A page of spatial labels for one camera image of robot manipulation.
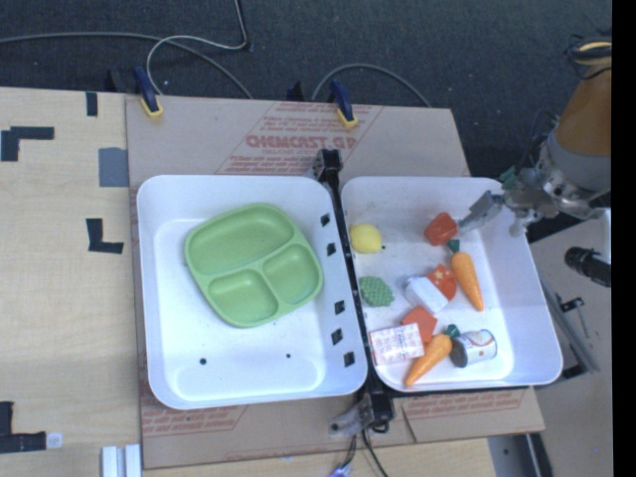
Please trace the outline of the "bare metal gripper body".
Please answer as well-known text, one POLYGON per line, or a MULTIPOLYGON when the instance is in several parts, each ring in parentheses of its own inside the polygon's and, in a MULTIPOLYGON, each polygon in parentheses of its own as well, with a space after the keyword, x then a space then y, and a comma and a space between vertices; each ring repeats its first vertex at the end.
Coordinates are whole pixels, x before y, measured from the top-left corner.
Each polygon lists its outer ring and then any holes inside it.
POLYGON ((515 167, 504 173, 506 205, 516 213, 539 219, 565 214, 579 220, 605 212, 605 194, 587 191, 571 182, 559 169, 515 167))

